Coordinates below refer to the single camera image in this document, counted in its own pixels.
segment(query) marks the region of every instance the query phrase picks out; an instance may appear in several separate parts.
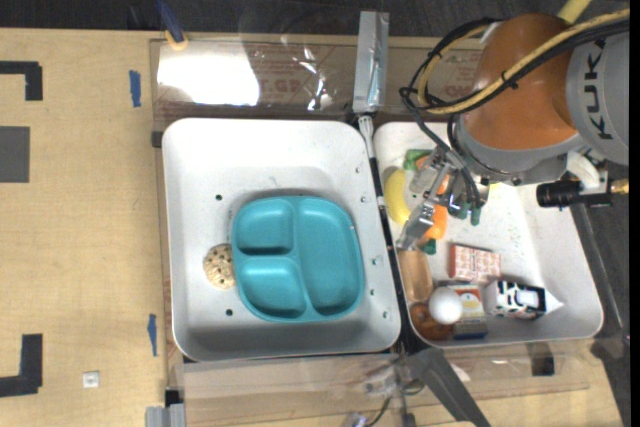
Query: black cable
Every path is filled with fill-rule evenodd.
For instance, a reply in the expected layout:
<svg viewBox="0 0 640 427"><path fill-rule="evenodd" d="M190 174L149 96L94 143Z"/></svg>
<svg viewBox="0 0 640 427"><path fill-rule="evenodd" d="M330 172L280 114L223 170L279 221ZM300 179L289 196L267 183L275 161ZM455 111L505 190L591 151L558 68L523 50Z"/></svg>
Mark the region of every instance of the black cable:
<svg viewBox="0 0 640 427"><path fill-rule="evenodd" d="M415 385L415 384L418 385L417 389L413 391L408 391L411 385ZM413 397L414 395L418 395L420 392L422 392L424 388L425 388L425 384L419 379L415 379L414 381L411 381L409 384L407 384L404 388L402 388L401 392L402 392L402 395L404 395L405 397Z"/></svg>
<svg viewBox="0 0 640 427"><path fill-rule="evenodd" d="M382 407L380 408L380 412L378 413L378 415L369 423L367 423L366 427L373 427L375 424L377 424L380 421L380 418L382 418L382 416L387 412L387 409L389 409L390 403L391 403L391 397L387 397L384 403L382 404Z"/></svg>
<svg viewBox="0 0 640 427"><path fill-rule="evenodd" d="M516 72L513 76L509 77L504 84L502 84L499 88L497 88L493 93L491 93L490 95L488 95L487 97L483 98L482 100L478 101L477 103L474 103L473 105L471 105L470 107L467 107L466 109L462 109L460 111L458 111L458 114L462 114L464 112L469 112L473 109L476 109L478 107L480 107L481 105L484 105L485 103L487 103L488 101L492 100L493 98L495 98L496 96L498 96L500 93L502 93L503 91L505 91L508 88L512 88L514 87L514 85L517 84L517 81L520 80L521 78L523 78L524 76L528 75L529 73L531 73L534 69L538 68L539 66L542 66L545 62L550 61L551 59L553 59L554 57L557 57L561 54L563 54L564 52L567 52L569 50L573 50L574 48L586 44L586 43L590 43L592 41L601 39L601 38L605 38L607 36L613 36L615 34L620 34L622 32L626 32L630 29L630 19L629 18L625 18L623 20L617 21L617 22L613 22L613 23L609 23L609 24L605 24L599 27L594 27L591 29L587 29L583 32L580 32L574 36L571 36L569 38L567 38L566 40L564 40L563 42L559 43L558 45L549 48L548 50L546 50L545 52L543 52L542 54L540 54L538 57L536 57L535 59L533 59L530 63L528 63L526 66L524 66L521 70L519 70L518 72ZM415 89L413 89L412 87L410 88L402 88L401 92L400 92L400 96L403 97L403 95L408 95L411 92L416 92L417 91ZM473 98L473 96L475 96L477 94L477 91L474 91L473 93L470 93L469 95L462 97L462 98L458 98L456 100L450 101L450 102L445 102L441 99L438 99L438 103L437 105L431 105L428 107L416 107L417 109L421 110L421 111L429 111L430 109L433 109L435 107L451 107L451 106L455 106L461 102L464 102L466 100L469 100L470 98Z"/></svg>
<svg viewBox="0 0 640 427"><path fill-rule="evenodd" d="M431 61L433 60L433 58L435 56L438 56L438 57L442 58L442 53L441 52L446 47L448 47L449 45L451 45L455 41L463 38L464 36L466 36L467 34L472 32L473 30L478 29L479 27L489 26L492 23L496 23L496 22L500 22L500 21L502 21L502 20L500 20L498 18L485 17L485 18L480 18L479 20L474 20L474 21L471 21L471 22L467 22L467 23L465 23L465 24L453 29L446 36L444 36L440 41L438 41L438 43L436 43L436 46L427 54L427 58L424 60L424 62L418 67L416 72L413 74L413 77L411 78L411 81L409 82L409 89L411 89L412 92L417 93L417 90L413 89L413 85L416 83L416 80L418 80L418 77L420 76L422 71L427 66L429 66L429 64L431 64ZM443 100L441 100L437 96L433 96L433 95L431 95L429 93L429 85L428 85L428 83L425 85L424 94L425 94L425 99L429 100L429 102L432 104L432 106L439 106L439 105L445 103Z"/></svg>
<svg viewBox="0 0 640 427"><path fill-rule="evenodd" d="M455 134L453 133L453 124L454 124L456 118L457 118L456 116L451 116L449 118L449 120L447 121L447 137L449 138L449 144L451 145L451 147L455 151L457 151L458 154L460 154L460 146L458 145L458 141L455 138ZM473 191L473 188L472 188L471 184L469 183L470 181L473 182L473 178L471 178L471 180L469 180L464 174L463 174L462 178L464 180L464 186L465 186L465 192L466 192L467 198L470 200L473 197L475 205L477 207L480 207L480 203L479 203L480 194L478 193L476 195L475 192Z"/></svg>
<svg viewBox="0 0 640 427"><path fill-rule="evenodd" d="M402 103L405 105L407 110L411 113L414 121L417 123L420 130L422 130L437 146L439 146L445 153L455 153L447 143L445 143L438 135L431 130L422 117L420 116L420 112L415 107L415 104L409 97L403 97ZM480 198L480 192L478 191L478 186L476 182L473 180L471 173L466 167L460 168L460 172L462 173L462 177L465 181L465 187L467 191L467 197L470 201L473 202L476 208L482 207L482 199Z"/></svg>

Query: orange object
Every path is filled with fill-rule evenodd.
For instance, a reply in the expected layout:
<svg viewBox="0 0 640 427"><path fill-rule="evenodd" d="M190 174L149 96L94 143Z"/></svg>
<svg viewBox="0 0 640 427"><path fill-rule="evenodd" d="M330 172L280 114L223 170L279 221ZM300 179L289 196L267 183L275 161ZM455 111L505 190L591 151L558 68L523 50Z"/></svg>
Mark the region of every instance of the orange object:
<svg viewBox="0 0 640 427"><path fill-rule="evenodd" d="M444 194L447 190L447 182L448 177L445 181L440 185L438 189L438 194ZM447 231L447 218L449 217L449 212L447 212L447 207L442 205L436 205L436 208L433 211L433 225L431 228L427 230L427 232L422 236L422 238L418 241L418 247L423 247L429 242L429 240L440 240L444 237L444 234Z"/></svg>
<svg viewBox="0 0 640 427"><path fill-rule="evenodd" d="M500 25L485 47L474 78L482 89L531 51L569 25L545 14L521 15ZM571 52L565 52L518 81L490 102L464 114L464 124L476 141L500 150L544 148L566 141L577 131L565 99Z"/></svg>
<svg viewBox="0 0 640 427"><path fill-rule="evenodd" d="M444 340L451 334L451 326L443 326L433 320L426 303L413 304L409 315L414 329L427 340Z"/></svg>
<svg viewBox="0 0 640 427"><path fill-rule="evenodd" d="M424 157L420 157L419 159L417 159L416 169L422 169L422 166L424 165L424 163L427 161L428 158L429 158L429 155L425 155Z"/></svg>

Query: white egg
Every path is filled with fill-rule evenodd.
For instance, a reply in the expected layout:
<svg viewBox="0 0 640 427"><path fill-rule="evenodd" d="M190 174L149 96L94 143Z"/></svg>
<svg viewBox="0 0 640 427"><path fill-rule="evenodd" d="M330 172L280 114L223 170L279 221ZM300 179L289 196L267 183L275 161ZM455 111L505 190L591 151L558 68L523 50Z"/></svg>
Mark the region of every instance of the white egg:
<svg viewBox="0 0 640 427"><path fill-rule="evenodd" d="M462 299L450 288L436 288L429 297L429 313L438 324L455 324L462 317Z"/></svg>

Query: cookie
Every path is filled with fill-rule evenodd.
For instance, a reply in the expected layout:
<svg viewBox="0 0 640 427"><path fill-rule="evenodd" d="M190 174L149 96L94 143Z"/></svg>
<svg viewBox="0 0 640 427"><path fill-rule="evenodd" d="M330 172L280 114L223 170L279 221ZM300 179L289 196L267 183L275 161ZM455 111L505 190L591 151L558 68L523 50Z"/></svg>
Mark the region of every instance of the cookie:
<svg viewBox="0 0 640 427"><path fill-rule="evenodd" d="M233 255L230 244L220 244L212 247L203 262L207 279L216 288L223 290L236 284L233 272Z"/></svg>

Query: blue tape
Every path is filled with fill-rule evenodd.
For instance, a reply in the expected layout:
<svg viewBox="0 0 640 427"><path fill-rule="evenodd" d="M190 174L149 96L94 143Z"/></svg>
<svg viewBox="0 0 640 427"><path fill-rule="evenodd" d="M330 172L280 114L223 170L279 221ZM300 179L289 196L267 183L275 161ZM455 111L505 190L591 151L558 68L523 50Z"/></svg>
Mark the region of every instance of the blue tape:
<svg viewBox="0 0 640 427"><path fill-rule="evenodd" d="M131 91L131 100L134 107L140 107L140 97L142 96L142 87L140 85L140 74L137 71L129 70L129 90Z"/></svg>
<svg viewBox="0 0 640 427"><path fill-rule="evenodd" d="M173 38L173 41L176 43L181 43L184 41L184 36L182 34L182 25L178 20L178 17L173 13L169 4L162 0L158 0L157 2L158 11L160 12L160 18L164 22L169 34Z"/></svg>
<svg viewBox="0 0 640 427"><path fill-rule="evenodd" d="M155 358L158 355L158 328L156 327L156 316L153 313L149 314L147 333L149 333L151 350L153 351L153 357Z"/></svg>

